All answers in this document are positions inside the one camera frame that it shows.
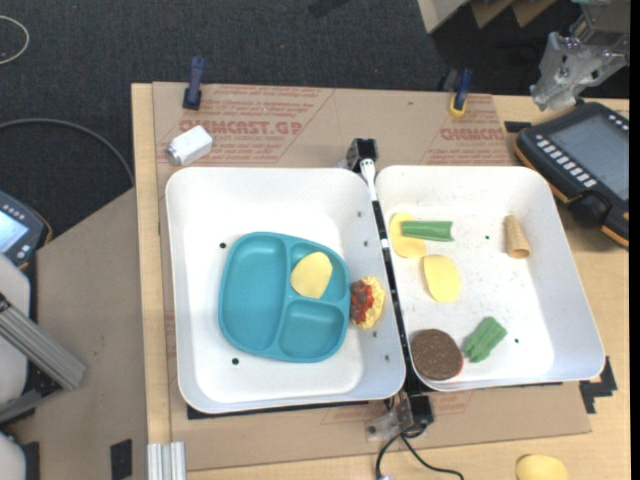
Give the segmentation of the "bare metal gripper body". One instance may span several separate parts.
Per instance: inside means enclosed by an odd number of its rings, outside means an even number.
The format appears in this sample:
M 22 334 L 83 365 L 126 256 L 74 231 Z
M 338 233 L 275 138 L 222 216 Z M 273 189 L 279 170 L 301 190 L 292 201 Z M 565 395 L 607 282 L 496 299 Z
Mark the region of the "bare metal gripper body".
M 608 48 L 612 52 L 630 49 L 630 0 L 571 0 L 580 16 L 571 35 L 580 43 Z

